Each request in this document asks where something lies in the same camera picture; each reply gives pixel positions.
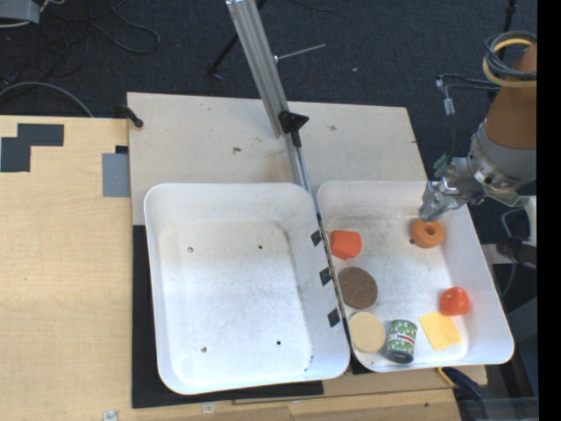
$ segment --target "tomato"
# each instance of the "tomato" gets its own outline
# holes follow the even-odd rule
[[[470,298],[461,287],[450,287],[440,296],[440,311],[449,317],[470,311]]]

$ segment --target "green can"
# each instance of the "green can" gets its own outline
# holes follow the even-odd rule
[[[410,363],[415,351],[417,326],[406,319],[395,319],[389,326],[386,356],[396,363]]]

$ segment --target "yellow cable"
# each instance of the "yellow cable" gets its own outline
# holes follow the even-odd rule
[[[527,39],[508,39],[508,40],[503,40],[502,42],[499,42],[496,46],[494,46],[493,52],[497,52],[499,50],[501,50],[503,47],[505,46],[511,46],[513,44],[523,44],[523,45],[527,45],[527,46],[531,46],[533,44],[532,41],[527,40]],[[489,69],[489,66],[487,65],[487,61],[486,58],[483,58],[483,73],[485,74],[485,77],[487,78],[487,80],[489,80],[490,82],[494,82],[495,84],[499,84],[500,86],[504,86],[506,88],[532,88],[535,87],[537,85],[537,80],[533,80],[533,81],[522,81],[522,80],[504,80],[502,78],[497,78],[495,75],[493,75],[493,73],[491,73],[491,70]]]

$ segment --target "empty white tray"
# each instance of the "empty white tray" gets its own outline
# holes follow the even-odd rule
[[[146,194],[158,370],[181,394],[337,377],[350,349],[311,196],[292,183]]]
[[[409,242],[410,226],[418,218],[426,182],[327,182],[318,191],[318,205],[328,234],[333,230],[356,231],[362,238],[360,254],[349,260],[333,256],[336,273],[360,267],[378,284],[378,299],[366,309],[389,331],[394,319],[417,325],[414,360],[406,365],[377,353],[354,350],[358,360],[372,371],[500,364],[508,361],[514,341],[497,295],[468,208],[450,210],[438,220],[444,242],[420,248]],[[435,351],[419,317],[438,310],[443,290],[463,287],[471,301],[467,315],[453,321],[462,342]],[[358,310],[344,304],[350,318]]]

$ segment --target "brown donut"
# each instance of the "brown donut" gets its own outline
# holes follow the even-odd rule
[[[337,280],[344,303],[355,309],[371,306],[378,297],[376,281],[362,268],[345,268],[339,273]]]

